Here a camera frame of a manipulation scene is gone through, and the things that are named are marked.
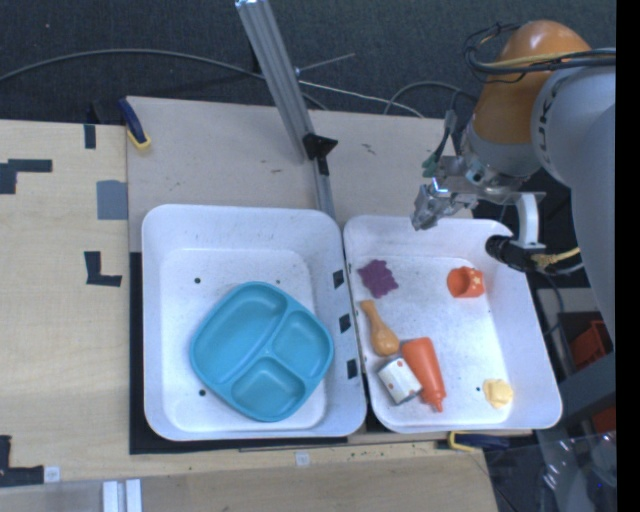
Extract orange toy sauce bottle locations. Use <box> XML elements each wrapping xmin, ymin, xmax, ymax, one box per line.
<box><xmin>401</xmin><ymin>336</ymin><xmax>448</xmax><ymax>414</ymax></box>

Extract purple toy grapes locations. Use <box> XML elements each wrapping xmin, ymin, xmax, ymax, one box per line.
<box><xmin>356</xmin><ymin>259</ymin><xmax>400</xmax><ymax>300</ymax></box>

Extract black cylinder on white bracket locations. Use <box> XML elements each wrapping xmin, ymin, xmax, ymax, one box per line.
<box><xmin>484</xmin><ymin>192</ymin><xmax>549</xmax><ymax>274</ymax></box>

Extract white plastic tray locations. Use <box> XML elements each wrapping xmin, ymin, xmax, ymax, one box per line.
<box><xmin>141</xmin><ymin>203</ymin><xmax>368</xmax><ymax>443</ymax></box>
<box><xmin>342</xmin><ymin>214</ymin><xmax>564</xmax><ymax>435</ymax></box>

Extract orange toy cup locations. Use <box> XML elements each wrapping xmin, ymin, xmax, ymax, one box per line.
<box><xmin>446</xmin><ymin>266</ymin><xmax>487</xmax><ymax>300</ymax></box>

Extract tan toy chicken drumstick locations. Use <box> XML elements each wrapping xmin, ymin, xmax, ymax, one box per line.
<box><xmin>360</xmin><ymin>299</ymin><xmax>401</xmax><ymax>358</ymax></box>

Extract blue divided plate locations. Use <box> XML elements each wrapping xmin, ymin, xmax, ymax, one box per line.
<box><xmin>188</xmin><ymin>280</ymin><xmax>336</xmax><ymax>424</ymax></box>

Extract yellow toy food piece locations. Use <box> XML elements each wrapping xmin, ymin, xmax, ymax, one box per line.
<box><xmin>482</xmin><ymin>378</ymin><xmax>515</xmax><ymax>410</ymax></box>

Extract pale wood board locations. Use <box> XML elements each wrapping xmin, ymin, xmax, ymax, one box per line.
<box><xmin>125</xmin><ymin>95</ymin><xmax>534</xmax><ymax>455</ymax></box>

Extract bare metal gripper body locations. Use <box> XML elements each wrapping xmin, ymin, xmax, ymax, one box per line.
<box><xmin>428</xmin><ymin>155</ymin><xmax>547</xmax><ymax>211</ymax></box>

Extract white can with orange dots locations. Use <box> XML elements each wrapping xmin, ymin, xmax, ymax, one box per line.
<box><xmin>376</xmin><ymin>356</ymin><xmax>423</xmax><ymax>406</ymax></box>

